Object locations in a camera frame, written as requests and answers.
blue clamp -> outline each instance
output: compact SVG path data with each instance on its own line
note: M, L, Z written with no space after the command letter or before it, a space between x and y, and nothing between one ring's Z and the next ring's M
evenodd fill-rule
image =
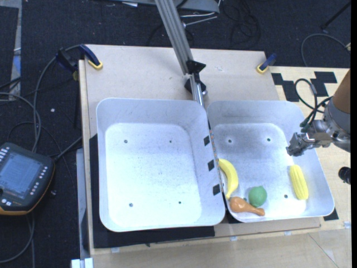
M268 57L268 59L265 62L257 66L257 72L260 74L265 73L268 67L275 63L276 57L277 57L276 54L272 54L270 57Z
M94 53L87 46L80 45L79 50L88 58L88 63L96 70L99 70L103 67L103 63L97 59Z

yellow corn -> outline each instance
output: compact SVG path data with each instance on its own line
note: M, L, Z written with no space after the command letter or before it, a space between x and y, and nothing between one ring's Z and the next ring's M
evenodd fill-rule
M308 199L306 180L299 165L292 165L290 167L290 178L296 197L298 199Z

wooden platform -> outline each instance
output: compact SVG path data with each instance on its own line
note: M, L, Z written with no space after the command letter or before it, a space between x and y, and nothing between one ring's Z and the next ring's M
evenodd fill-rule
M337 173L350 167L350 154L331 145L317 149L339 219L301 218L285 221L229 224L215 226L216 236L210 239L154 243L150 247L121 247L119 253L109 248L93 248L91 231L91 193L89 138L97 132L95 108L106 97L191 99L183 89L179 64L173 49L151 47L89 45L103 62L102 70L94 70L80 62L81 110L83 122L86 197L88 208L90 255L95 267L226 267L232 264L249 267L350 267L351 223L350 185ZM207 64L201 72L209 94L205 105L215 100L285 100L280 85L274 85L271 73L280 73L284 80L315 78L315 71L333 72L341 82L347 69L314 69L271 67L264 75L255 67L264 61L263 52L197 50L197 61ZM337 84L326 84L330 95ZM299 93L308 102L312 94L301 84ZM298 103L303 113L310 109Z

yellow clamp tip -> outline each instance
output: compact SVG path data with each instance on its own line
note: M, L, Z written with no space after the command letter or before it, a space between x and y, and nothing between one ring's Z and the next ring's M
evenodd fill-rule
M103 67L103 63L101 61L99 61L99 65L95 65L91 60L88 60L88 64L90 64L96 70L100 70Z
M268 70L268 66L267 66L265 69L261 70L261 69L260 69L260 66L261 66L262 64L263 64L263 63L261 63L260 65L257 66L257 72L260 73L260 74L263 74L263 73L265 73L265 72Z

toy lime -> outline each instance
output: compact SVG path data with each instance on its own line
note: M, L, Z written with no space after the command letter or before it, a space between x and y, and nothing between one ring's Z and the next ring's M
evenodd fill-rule
M248 199L252 206L260 207L267 200L267 191L263 186L255 186L249 191Z

